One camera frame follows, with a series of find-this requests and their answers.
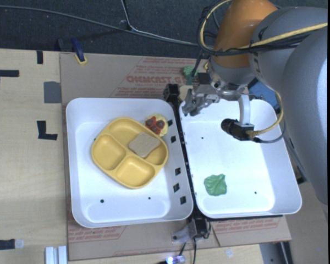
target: cardboard box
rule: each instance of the cardboard box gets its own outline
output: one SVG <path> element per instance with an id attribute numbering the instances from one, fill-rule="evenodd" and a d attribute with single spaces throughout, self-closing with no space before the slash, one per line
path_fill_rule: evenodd
<path id="1" fill-rule="evenodd" d="M 193 66 L 195 60 L 99 54 L 86 54 L 86 57 L 88 63 L 80 65 L 73 53 L 60 54 L 69 259 L 177 252 L 183 244 L 173 242 L 171 236 L 186 226 L 186 220 L 95 229 L 81 227 L 74 221 L 65 109 L 69 101 L 78 97 L 162 98 L 167 84 L 186 83 L 183 68 Z M 209 238 L 199 240 L 198 249 L 291 239 L 283 216 L 230 219 L 211 222 L 211 226 Z"/>

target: yellow bowl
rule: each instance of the yellow bowl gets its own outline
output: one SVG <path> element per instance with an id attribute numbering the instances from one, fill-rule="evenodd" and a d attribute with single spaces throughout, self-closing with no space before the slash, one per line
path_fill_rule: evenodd
<path id="1" fill-rule="evenodd" d="M 128 145 L 140 133 L 160 141 L 146 158 L 138 156 Z M 95 139 L 91 149 L 94 163 L 118 183 L 131 188 L 144 187 L 165 165 L 169 152 L 166 143 L 150 129 L 132 118 L 120 117 L 110 122 Z"/>

